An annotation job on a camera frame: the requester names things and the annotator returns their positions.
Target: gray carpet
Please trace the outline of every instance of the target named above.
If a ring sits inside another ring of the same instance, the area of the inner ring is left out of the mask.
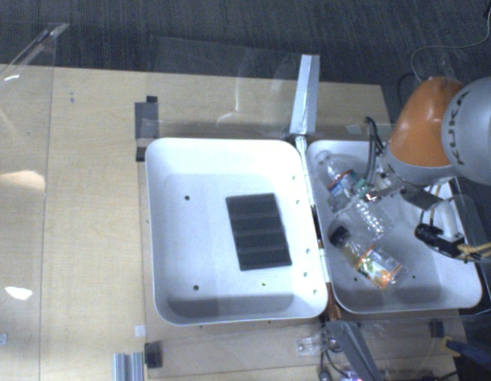
[[[0,21],[69,22],[71,28],[60,39],[56,61],[67,67],[163,71],[157,61],[158,47],[151,44],[153,36],[318,53],[322,80],[381,84],[395,119],[415,82],[411,75],[400,81],[411,71],[411,54],[428,44],[467,44],[480,39],[485,34],[483,13],[488,2],[0,0]],[[0,62],[10,60],[15,48],[9,43],[0,48]],[[421,52],[416,64],[423,75],[447,74],[465,82],[476,79],[491,72],[491,38],[476,48]],[[188,71],[203,74],[226,74],[230,69],[186,65]],[[184,71],[183,63],[178,66]],[[264,74],[261,69],[256,73]]]

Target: black bottle cap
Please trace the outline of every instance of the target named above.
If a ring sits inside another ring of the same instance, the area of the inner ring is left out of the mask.
[[[343,227],[343,226],[339,226],[332,234],[331,236],[329,237],[329,240],[331,241],[331,243],[337,247],[337,248],[341,248],[344,244],[342,243],[343,240],[345,240],[346,238],[348,238],[348,236],[350,235],[350,232],[348,231],[348,229],[346,227]]]

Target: water bottle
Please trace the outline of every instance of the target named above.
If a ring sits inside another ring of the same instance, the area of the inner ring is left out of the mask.
[[[393,222],[380,203],[368,202],[358,196],[358,179],[354,169],[344,160],[328,151],[316,155],[317,176],[329,192],[331,209],[350,227],[365,224],[369,239],[376,241],[392,227]]]
[[[329,239],[351,267],[383,290],[399,280],[407,269],[384,249],[367,242],[367,237],[367,233],[360,233],[356,229],[352,235],[346,227],[340,225]]]

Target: plastic bottle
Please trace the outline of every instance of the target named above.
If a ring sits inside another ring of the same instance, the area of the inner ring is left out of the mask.
[[[383,237],[393,227],[392,219],[380,204],[358,196],[354,169],[328,151],[321,151],[315,159],[317,176],[329,191],[329,203],[337,217],[347,220],[350,227],[365,223],[371,241]]]
[[[406,269],[395,258],[375,244],[365,243],[366,237],[352,236],[344,226],[339,226],[331,235],[331,243],[346,257],[350,265],[382,290]]]

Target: wooden table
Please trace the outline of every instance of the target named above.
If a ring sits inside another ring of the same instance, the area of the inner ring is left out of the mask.
[[[262,79],[243,83],[245,108],[257,99],[251,92],[272,88]],[[286,86],[289,101],[295,82]],[[182,118],[205,120],[234,110],[235,87],[235,79],[221,77],[54,70],[42,254],[43,381],[110,379],[113,354],[141,351],[145,343],[134,103],[156,95],[162,106],[178,103]],[[199,97],[187,100],[188,92]],[[320,84],[319,123],[339,126],[339,134],[361,124],[364,114],[389,122],[380,87]],[[426,365],[439,368],[438,374],[453,369],[452,360],[441,357]],[[17,369],[4,366],[0,379],[15,379]],[[300,381],[317,379],[317,372],[311,365],[184,379]]]

